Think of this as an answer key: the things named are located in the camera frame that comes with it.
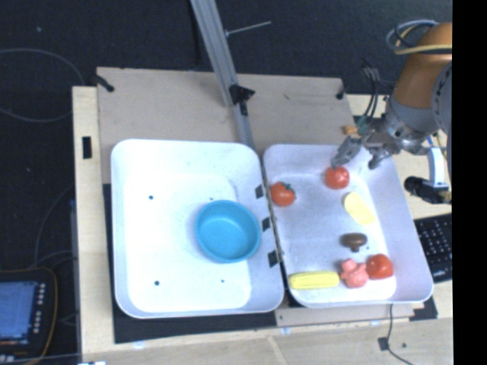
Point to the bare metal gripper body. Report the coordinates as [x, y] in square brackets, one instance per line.
[401, 137]

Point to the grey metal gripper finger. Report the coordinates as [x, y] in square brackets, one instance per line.
[379, 156]
[346, 150]

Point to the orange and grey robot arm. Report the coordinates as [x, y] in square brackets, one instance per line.
[416, 78]

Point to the small orange toy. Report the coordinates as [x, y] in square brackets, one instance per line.
[350, 129]

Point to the red toy tomato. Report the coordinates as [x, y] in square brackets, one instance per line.
[337, 177]
[379, 266]
[282, 194]

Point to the pale yellow oval toy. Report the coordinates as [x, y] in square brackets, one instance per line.
[358, 208]

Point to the brown toy mushroom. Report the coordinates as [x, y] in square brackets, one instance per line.
[353, 240]

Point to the white plastic tray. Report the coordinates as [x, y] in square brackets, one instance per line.
[163, 242]
[316, 234]

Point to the black keyboard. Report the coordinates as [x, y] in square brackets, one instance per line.
[437, 245]

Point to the pink toy figure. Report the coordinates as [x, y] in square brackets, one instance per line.
[354, 274]

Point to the yellow toy corn cob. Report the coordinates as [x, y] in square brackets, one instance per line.
[314, 280]

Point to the blue bowl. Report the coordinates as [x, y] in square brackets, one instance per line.
[227, 230]

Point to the pale wood board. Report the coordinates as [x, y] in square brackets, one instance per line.
[171, 105]

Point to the black cylinder on white bracket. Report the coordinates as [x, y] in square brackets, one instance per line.
[435, 169]

